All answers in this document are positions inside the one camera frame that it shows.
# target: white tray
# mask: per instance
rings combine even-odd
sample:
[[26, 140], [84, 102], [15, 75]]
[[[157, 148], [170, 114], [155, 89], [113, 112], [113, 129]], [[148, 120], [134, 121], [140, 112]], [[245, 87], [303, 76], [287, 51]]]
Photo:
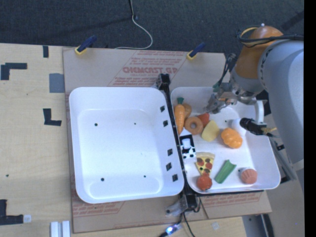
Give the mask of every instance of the white tray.
[[[211, 87], [179, 87], [171, 92], [172, 105], [177, 104], [177, 98], [183, 97], [184, 102], [192, 107], [191, 116], [196, 116], [204, 112], [203, 108], [208, 104], [208, 100], [213, 93]], [[223, 108], [217, 114], [210, 114], [220, 132], [226, 127], [231, 127], [232, 121], [240, 118], [256, 118], [255, 107], [237, 103], [236, 105]], [[180, 136], [190, 134], [186, 129]], [[184, 166], [186, 176], [191, 188], [200, 194], [217, 194], [230, 192], [245, 192], [268, 190], [276, 188], [280, 183], [280, 172], [277, 162], [267, 136], [254, 135], [246, 132], [243, 136], [243, 144], [239, 149], [227, 147], [219, 135], [214, 141], [206, 142], [201, 135], [193, 135], [195, 152], [210, 152], [215, 154], [211, 178], [213, 186], [206, 192], [201, 191], [196, 186], [199, 172], [194, 164], [196, 161], [195, 154], [193, 157], [184, 158]], [[222, 183], [218, 184], [214, 179], [216, 174], [226, 160], [230, 160], [232, 164], [236, 164], [234, 171]], [[258, 172], [257, 182], [253, 185], [244, 184], [240, 179], [240, 170], [244, 167], [252, 167]]]
[[184, 177], [165, 96], [81, 87], [69, 98], [76, 191], [88, 203], [179, 194]]

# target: toy donut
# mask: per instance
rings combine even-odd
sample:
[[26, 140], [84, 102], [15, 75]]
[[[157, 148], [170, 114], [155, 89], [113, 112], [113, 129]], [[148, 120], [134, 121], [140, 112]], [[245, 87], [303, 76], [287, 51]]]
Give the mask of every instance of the toy donut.
[[197, 135], [199, 133], [202, 133], [203, 131], [203, 123], [197, 117], [187, 118], [186, 121], [184, 122], [184, 127], [187, 131], [189, 131], [193, 135]]

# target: light wood surface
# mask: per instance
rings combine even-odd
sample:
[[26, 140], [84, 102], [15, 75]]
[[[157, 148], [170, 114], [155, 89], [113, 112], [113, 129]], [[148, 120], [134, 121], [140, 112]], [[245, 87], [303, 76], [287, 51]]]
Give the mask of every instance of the light wood surface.
[[[31, 215], [21, 225], [0, 226], [0, 236], [49, 236], [53, 221], [72, 221], [65, 94], [49, 93], [49, 74], [63, 74], [62, 47], [0, 44], [0, 64], [27, 63], [27, 70], [10, 70], [0, 80], [0, 199], [7, 199], [7, 215]], [[44, 125], [43, 109], [52, 120]], [[241, 217], [190, 222], [197, 237], [245, 237]], [[159, 236], [168, 225], [107, 230], [78, 237]], [[185, 223], [173, 236], [191, 236]]]

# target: toy pizza slice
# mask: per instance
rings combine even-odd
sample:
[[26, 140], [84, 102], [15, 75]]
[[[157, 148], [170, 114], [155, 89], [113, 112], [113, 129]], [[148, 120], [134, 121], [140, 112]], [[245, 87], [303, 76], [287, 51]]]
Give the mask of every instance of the toy pizza slice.
[[207, 174], [209, 176], [213, 168], [215, 155], [208, 152], [198, 152], [196, 156], [197, 161], [195, 162], [195, 165], [200, 175]]

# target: blue and yellow clip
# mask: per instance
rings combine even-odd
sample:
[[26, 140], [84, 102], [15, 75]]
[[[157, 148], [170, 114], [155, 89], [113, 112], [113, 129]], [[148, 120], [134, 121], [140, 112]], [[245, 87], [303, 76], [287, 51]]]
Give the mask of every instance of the blue and yellow clip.
[[93, 43], [95, 43], [97, 37], [95, 35], [87, 38], [80, 46], [75, 48], [75, 53], [77, 55], [82, 55], [87, 51], [87, 47], [92, 47]]
[[195, 59], [195, 57], [197, 56], [197, 53], [198, 52], [201, 52], [201, 50], [205, 47], [205, 43], [202, 42], [200, 45], [198, 45], [195, 49], [193, 49], [192, 51], [190, 51], [188, 54], [187, 54], [187, 59], [188, 60], [193, 60]]

